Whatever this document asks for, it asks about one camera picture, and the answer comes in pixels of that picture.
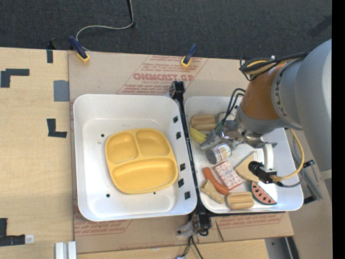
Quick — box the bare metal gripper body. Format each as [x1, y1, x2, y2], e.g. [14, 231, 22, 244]
[219, 120, 278, 149]

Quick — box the small white labelled can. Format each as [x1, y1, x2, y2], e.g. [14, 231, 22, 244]
[205, 142, 232, 165]

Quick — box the yellow banana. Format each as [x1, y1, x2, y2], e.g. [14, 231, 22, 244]
[189, 127, 208, 144]

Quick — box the tan hot dog bun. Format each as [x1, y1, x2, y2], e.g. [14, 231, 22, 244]
[190, 114, 217, 131]
[225, 190, 255, 210]

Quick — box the thin black rod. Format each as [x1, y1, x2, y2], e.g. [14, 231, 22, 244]
[176, 97, 207, 216]

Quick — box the tan bread slice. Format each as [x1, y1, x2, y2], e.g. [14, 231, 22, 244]
[233, 152, 260, 183]

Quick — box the red and white carton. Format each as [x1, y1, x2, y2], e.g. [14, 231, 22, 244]
[213, 160, 243, 191]

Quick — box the orange sausage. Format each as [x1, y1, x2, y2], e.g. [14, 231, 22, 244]
[202, 167, 230, 195]

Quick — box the beige triangular cracker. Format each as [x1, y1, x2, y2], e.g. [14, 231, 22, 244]
[200, 179, 225, 205]

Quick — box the red watermelon slice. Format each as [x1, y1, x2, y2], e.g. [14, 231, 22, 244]
[249, 180, 278, 206]

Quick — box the white plastic tray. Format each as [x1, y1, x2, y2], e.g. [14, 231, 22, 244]
[72, 93, 198, 222]
[184, 96, 305, 214]

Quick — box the yellow divided plate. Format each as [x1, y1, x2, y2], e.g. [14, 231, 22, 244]
[104, 128, 180, 195]

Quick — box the brown cardboard board red print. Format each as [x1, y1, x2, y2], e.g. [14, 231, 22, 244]
[67, 50, 295, 254]

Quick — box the black cylinder on white bracket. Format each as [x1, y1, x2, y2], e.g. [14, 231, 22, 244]
[247, 143, 278, 185]

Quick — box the black block with thin wires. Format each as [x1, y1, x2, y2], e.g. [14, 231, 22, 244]
[169, 80, 187, 100]
[176, 212, 212, 238]

